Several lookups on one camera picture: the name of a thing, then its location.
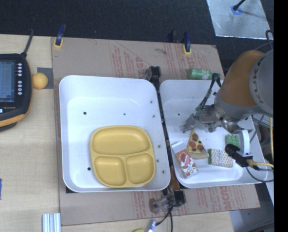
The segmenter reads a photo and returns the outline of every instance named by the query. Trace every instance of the yellow plate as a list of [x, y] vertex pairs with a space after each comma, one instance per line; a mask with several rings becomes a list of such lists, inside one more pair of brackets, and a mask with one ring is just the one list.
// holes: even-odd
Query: yellow plate
[[140, 127], [97, 129], [90, 139], [90, 153], [95, 175], [105, 186], [141, 186], [155, 175], [153, 146], [147, 132]]

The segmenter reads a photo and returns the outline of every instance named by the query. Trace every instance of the table surface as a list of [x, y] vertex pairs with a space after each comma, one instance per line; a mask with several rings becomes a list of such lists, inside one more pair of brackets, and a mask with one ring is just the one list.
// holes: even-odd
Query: table surface
[[[0, 34], [1, 53], [24, 51], [28, 35]], [[52, 68], [51, 37], [34, 36], [27, 61], [32, 74]], [[42, 214], [59, 213], [58, 165], [53, 89], [34, 89], [27, 117], [0, 132], [0, 232], [40, 232]], [[132, 232], [150, 219], [63, 226], [63, 232]], [[170, 231], [167, 218], [156, 232]], [[229, 212], [173, 217], [173, 231], [232, 232]]]

